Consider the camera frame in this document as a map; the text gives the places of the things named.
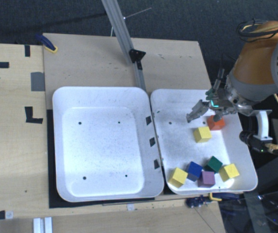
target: toy block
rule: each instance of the toy block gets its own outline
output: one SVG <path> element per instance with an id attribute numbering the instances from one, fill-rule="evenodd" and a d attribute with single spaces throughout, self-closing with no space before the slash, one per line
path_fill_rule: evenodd
<path id="1" fill-rule="evenodd" d="M 222 162 L 220 162 L 217 158 L 212 156 L 208 161 L 208 163 L 204 166 L 204 169 L 206 171 L 213 171 L 214 173 L 217 173 L 220 170 L 222 165 L 223 165 Z"/>
<path id="2" fill-rule="evenodd" d="M 225 126 L 224 118 L 222 118 L 221 120 L 219 120 L 217 122 L 214 122 L 213 117 L 214 116 L 212 115 L 207 120 L 209 129 L 210 130 L 220 130 L 220 129 L 222 129 Z"/>
<path id="3" fill-rule="evenodd" d="M 210 129 L 208 126 L 205 127 L 199 127 L 194 131 L 194 137 L 195 137 L 195 141 L 197 143 L 200 142 L 207 142 L 209 141 L 210 138 L 212 138 Z"/>
<path id="4" fill-rule="evenodd" d="M 170 174 L 168 183 L 179 188 L 184 185 L 188 173 L 184 170 L 176 167 Z"/>
<path id="5" fill-rule="evenodd" d="M 221 167 L 219 174 L 224 182 L 240 175 L 234 163 Z"/>
<path id="6" fill-rule="evenodd" d="M 191 181 L 198 180 L 201 175 L 202 168 L 203 167 L 201 165 L 191 161 L 187 168 L 187 178 Z"/>
<path id="7" fill-rule="evenodd" d="M 210 188 L 215 185 L 214 172 L 211 171 L 202 171 L 198 179 L 198 186 Z"/>

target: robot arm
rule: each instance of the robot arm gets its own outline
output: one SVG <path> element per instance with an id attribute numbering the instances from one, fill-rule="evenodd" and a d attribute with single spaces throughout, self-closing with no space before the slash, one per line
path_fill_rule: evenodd
<path id="1" fill-rule="evenodd" d="M 257 26 L 256 30 L 245 33 L 245 29 Z M 246 43 L 226 79 L 225 88 L 219 88 L 224 70 L 220 70 L 214 86 L 206 92 L 206 100 L 200 100 L 192 112 L 186 115 L 187 122 L 204 115 L 208 109 L 215 111 L 214 121 L 224 115 L 237 112 L 245 116 L 256 116 L 259 123 L 259 134 L 254 141 L 259 145 L 270 144 L 268 136 L 267 114 L 271 111 L 258 111 L 253 105 L 268 96 L 278 93 L 278 21 L 259 21 L 242 23 L 237 32 L 240 37 L 247 38 Z M 240 139 L 250 144 L 249 134 Z"/>

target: wooden table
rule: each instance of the wooden table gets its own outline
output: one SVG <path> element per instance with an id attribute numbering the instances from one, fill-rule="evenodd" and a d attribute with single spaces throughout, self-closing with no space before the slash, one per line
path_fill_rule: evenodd
<path id="1" fill-rule="evenodd" d="M 118 43 L 113 37 L 79 37 L 86 37 L 90 41 L 100 39 L 106 46 L 115 46 L 114 52 L 118 53 Z M 147 57 L 142 63 L 148 93 L 156 88 L 210 88 L 197 42 L 152 39 L 133 39 L 133 42 L 138 49 L 147 51 Z M 111 232 L 127 232 L 129 228 L 134 232 L 172 232 L 176 227 L 196 230 L 193 232 L 213 232 L 211 228 L 217 229 L 217 232 L 225 232 L 217 203 L 189 209 L 185 206 L 183 197 L 177 195 L 160 195 L 155 201 L 136 203 L 135 211 L 127 211 L 126 204 L 50 209 L 46 110 L 50 106 L 48 98 L 51 91 L 55 90 L 57 85 L 55 82 L 47 86 L 47 81 L 54 80 L 53 76 L 56 76 L 56 73 L 48 68 L 49 64 L 44 66 L 44 62 L 47 61 L 44 54 L 47 55 L 47 52 L 42 46 L 30 46 L 30 53 L 30 57 L 25 56 L 24 45 L 0 44 L 0 62 L 10 64 L 9 68 L 0 68 L 0 211 L 14 213 L 14 219 L 0 221 L 0 232 L 4 232 L 3 229 L 16 232 L 17 227 L 31 229 L 32 218 L 48 216 L 53 217 L 54 232 L 86 232 L 87 226 L 91 229 L 90 232 L 103 232 L 105 229 L 110 229 Z M 186 56 L 187 62 L 178 62 Z M 107 63 L 114 69 L 114 63 L 120 58 L 122 57 L 118 55 Z M 194 68 L 190 77 L 185 77 L 183 72 L 179 75 L 179 71 L 182 70 L 190 73 L 184 66 L 185 63 L 189 68 Z M 36 72 L 45 72 L 46 91 L 32 91 L 31 73 Z M 59 76 L 63 75 L 67 75 L 66 72 L 59 72 Z M 134 80 L 131 82 L 129 85 L 135 86 Z M 27 106 L 33 107 L 34 118 L 43 118 L 41 124 L 26 123 Z"/>

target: metal pole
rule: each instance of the metal pole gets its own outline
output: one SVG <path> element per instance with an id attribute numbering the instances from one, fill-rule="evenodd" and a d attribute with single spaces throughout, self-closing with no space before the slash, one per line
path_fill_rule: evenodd
<path id="1" fill-rule="evenodd" d="M 133 63 L 130 58 L 129 52 L 130 50 L 133 50 L 134 47 L 126 23 L 124 21 L 124 17 L 121 14 L 117 0 L 101 0 L 101 1 L 109 17 L 111 25 L 114 29 L 114 33 L 123 51 L 126 62 L 128 65 L 132 65 L 134 68 L 134 75 L 135 75 L 137 86 L 142 88 L 143 90 L 146 90 L 143 71 L 141 68 L 138 67 L 138 64 Z"/>

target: green light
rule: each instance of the green light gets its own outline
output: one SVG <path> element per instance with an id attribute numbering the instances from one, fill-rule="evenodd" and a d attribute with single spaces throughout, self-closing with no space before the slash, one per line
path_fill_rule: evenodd
<path id="1" fill-rule="evenodd" d="M 211 104 L 212 104 L 213 107 L 218 107 L 218 105 L 214 105 L 214 104 L 213 104 L 213 101 L 212 101 L 212 100 L 211 100 Z"/>

